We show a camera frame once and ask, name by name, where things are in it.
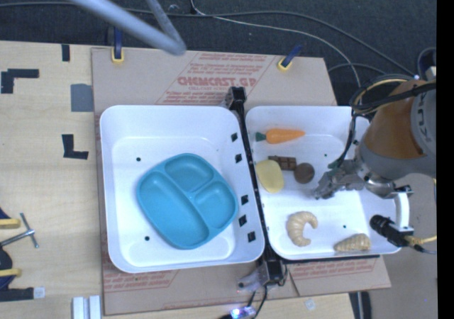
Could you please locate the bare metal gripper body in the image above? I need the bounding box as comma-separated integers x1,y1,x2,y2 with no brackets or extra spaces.
326,160,395,200

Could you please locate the white plastic tray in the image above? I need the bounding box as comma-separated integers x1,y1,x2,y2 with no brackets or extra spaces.
244,105,404,261
99,104,267,274

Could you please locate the brown ball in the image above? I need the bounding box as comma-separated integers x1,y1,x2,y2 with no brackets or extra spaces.
293,162,316,185

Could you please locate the brown chocolate bar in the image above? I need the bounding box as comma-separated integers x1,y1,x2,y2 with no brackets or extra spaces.
267,155,298,172

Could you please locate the beige croissant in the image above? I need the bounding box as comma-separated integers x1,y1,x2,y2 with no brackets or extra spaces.
285,211,319,248

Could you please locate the yellow potato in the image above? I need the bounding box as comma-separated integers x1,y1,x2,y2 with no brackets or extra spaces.
255,159,286,195

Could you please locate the orange carrot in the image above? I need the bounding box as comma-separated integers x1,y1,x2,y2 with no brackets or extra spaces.
255,128,306,145

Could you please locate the beige ridged bread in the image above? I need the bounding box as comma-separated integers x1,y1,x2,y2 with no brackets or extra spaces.
333,233,372,254

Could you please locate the thin black rod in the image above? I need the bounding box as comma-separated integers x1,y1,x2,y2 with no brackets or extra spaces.
234,97,276,266

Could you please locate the blue divided plate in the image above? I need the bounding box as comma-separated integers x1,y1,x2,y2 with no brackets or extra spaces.
136,152,239,251

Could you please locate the brown cardboard board red print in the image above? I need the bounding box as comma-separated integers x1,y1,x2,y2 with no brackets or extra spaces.
90,47,393,317

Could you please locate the black cylinder on white bracket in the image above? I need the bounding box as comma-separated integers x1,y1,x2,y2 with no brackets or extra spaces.
369,186,415,248

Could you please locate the black block with thin wires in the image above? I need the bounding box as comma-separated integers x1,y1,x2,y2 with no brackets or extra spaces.
226,86,248,111
261,257,287,286

